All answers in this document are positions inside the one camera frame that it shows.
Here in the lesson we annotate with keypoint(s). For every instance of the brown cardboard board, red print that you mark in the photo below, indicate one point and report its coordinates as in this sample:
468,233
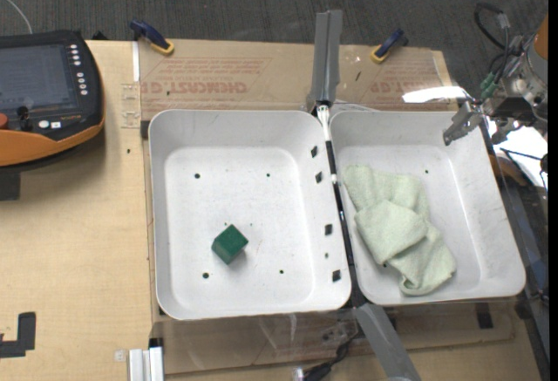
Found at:
279,74

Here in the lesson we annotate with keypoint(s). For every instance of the pale green towel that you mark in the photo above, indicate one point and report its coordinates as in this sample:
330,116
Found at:
392,231

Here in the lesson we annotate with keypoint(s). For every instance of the white plastic tray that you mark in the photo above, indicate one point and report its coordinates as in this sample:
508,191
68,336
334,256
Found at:
244,205
471,205

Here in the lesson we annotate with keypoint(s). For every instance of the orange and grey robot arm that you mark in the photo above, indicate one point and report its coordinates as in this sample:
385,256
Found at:
542,39

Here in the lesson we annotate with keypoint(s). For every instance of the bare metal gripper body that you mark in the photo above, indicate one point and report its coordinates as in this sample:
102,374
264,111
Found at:
516,102

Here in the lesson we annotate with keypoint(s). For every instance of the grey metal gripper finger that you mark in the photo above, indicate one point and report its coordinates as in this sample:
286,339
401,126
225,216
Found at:
505,130
461,123

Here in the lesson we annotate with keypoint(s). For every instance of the green cube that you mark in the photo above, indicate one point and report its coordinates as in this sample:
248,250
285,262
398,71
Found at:
229,244

